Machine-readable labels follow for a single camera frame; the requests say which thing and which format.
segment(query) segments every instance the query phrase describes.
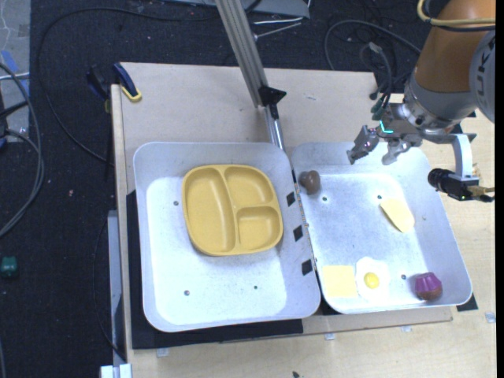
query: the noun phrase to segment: black bracket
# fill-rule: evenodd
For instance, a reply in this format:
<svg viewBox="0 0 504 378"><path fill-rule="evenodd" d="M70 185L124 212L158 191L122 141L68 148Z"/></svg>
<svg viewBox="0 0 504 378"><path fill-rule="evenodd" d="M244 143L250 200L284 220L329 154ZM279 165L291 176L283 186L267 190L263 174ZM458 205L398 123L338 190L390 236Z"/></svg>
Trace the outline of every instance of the black bracket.
<svg viewBox="0 0 504 378"><path fill-rule="evenodd" d="M275 120L278 119L278 109L276 104L287 95L287 92L277 90L276 88L262 86L259 87L259 96L261 97L262 105L269 107L271 117Z"/></svg>

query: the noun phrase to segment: teal object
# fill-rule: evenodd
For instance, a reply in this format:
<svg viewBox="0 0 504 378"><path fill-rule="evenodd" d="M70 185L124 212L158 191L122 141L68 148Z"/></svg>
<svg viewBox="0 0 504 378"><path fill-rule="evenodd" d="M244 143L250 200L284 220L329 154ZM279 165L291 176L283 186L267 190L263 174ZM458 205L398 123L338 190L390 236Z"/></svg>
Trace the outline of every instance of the teal object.
<svg viewBox="0 0 504 378"><path fill-rule="evenodd" d="M2 258L0 276L4 279L12 279L19 276L19 267L15 256L4 256Z"/></svg>

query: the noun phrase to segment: yellow divided plate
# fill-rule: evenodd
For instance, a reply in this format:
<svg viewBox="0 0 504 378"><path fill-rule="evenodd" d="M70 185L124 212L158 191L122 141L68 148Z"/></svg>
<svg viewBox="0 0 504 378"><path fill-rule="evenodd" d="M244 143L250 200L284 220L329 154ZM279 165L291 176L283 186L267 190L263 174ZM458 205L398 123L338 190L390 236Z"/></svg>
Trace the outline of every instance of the yellow divided plate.
<svg viewBox="0 0 504 378"><path fill-rule="evenodd" d="M213 256L274 247L284 225L269 178L249 165L205 165L182 182L183 215L191 241Z"/></svg>

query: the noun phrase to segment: black backdrop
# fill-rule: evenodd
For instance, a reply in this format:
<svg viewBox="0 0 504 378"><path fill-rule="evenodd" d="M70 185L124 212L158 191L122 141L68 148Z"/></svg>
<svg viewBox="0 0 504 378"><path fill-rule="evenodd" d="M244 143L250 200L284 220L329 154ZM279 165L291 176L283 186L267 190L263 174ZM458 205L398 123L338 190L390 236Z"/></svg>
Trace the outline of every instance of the black backdrop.
<svg viewBox="0 0 504 378"><path fill-rule="evenodd" d="M326 31L349 19L384 27L421 48L429 26L417 19L417 1L313 0L310 20L258 40L263 65L330 69ZM436 4L443 0L433 2L434 8ZM258 13L249 18L273 19ZM252 29L261 34L281 26ZM328 39L332 67L368 70L359 50L370 40L385 49L396 75L411 70L417 58L412 49L356 24L337 28ZM93 377L100 365L112 363L94 302L95 293L98 315L108 328L107 236L100 231L114 207L115 192L113 169L96 157L106 159L110 118L91 93L86 72L97 65L112 82L116 61L236 65L217 10L211 7L145 0L31 0L30 95L46 174L35 203L0 239L0 255L15 255L20 266L17 279L0 280L0 337L9 377ZM400 82L395 90L401 90ZM35 125L30 132L36 135ZM25 143L10 144L0 153L0 224L29 196L35 166L34 152Z"/></svg>

